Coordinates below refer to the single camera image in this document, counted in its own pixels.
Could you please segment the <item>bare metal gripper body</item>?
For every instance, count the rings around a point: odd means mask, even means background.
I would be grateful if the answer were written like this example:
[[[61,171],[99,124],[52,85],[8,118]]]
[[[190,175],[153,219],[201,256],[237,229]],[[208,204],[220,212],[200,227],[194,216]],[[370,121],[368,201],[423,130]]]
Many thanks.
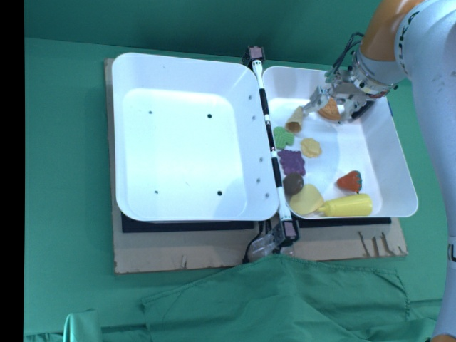
[[[336,100],[376,100],[389,92],[389,85],[370,77],[361,69],[330,69],[325,72],[327,93]]]

